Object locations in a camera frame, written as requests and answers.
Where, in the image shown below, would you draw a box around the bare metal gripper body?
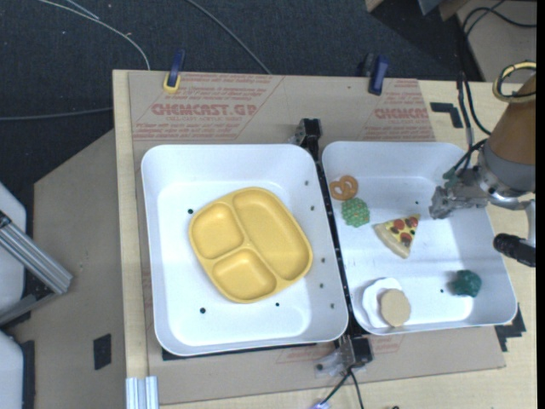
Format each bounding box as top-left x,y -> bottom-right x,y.
428,169 -> 531,222

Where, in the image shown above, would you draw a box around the white plastic tray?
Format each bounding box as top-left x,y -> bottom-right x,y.
140,142 -> 350,358
321,140 -> 519,337

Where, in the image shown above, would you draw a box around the pizza slice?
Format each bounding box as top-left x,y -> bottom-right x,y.
373,213 -> 422,260

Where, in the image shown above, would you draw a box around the green broccoli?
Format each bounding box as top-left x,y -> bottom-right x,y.
450,269 -> 483,298

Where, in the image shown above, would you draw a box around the green grapes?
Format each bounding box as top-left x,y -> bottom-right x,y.
341,197 -> 370,228

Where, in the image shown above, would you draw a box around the orange pretzel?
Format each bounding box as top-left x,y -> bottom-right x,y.
329,174 -> 359,201

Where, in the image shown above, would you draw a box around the tan round biscuit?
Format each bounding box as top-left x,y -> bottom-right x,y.
379,289 -> 412,328

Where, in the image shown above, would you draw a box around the thin black and white rod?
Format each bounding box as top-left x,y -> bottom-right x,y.
307,136 -> 357,341

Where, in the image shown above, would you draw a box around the yellow divided plate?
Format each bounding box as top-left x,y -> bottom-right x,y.
187,186 -> 315,305

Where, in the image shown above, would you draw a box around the brown cardboard board red print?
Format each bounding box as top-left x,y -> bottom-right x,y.
127,71 -> 508,406

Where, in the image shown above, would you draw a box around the black cylinder on white bracket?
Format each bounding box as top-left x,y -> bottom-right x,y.
493,198 -> 537,268

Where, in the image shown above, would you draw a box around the black block with thin wires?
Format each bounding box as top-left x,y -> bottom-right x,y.
335,336 -> 376,366
292,117 -> 322,147

